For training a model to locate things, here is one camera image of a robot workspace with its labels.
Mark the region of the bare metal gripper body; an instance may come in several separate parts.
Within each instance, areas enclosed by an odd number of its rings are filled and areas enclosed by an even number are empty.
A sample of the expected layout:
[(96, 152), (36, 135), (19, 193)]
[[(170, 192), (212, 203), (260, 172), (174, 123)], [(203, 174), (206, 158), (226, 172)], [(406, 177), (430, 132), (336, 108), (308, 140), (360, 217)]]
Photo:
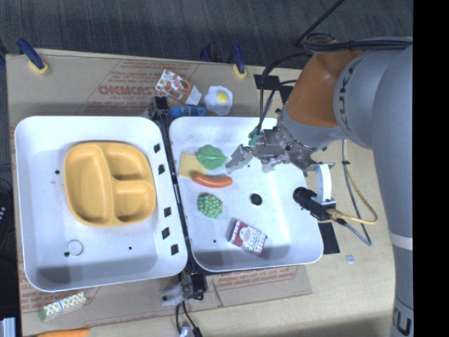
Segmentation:
[(252, 155), (262, 161), (263, 157), (279, 156), (280, 164), (292, 164), (306, 171), (316, 162), (311, 155), (321, 148), (321, 139), (311, 136), (294, 136), (285, 128), (254, 128), (251, 131)]

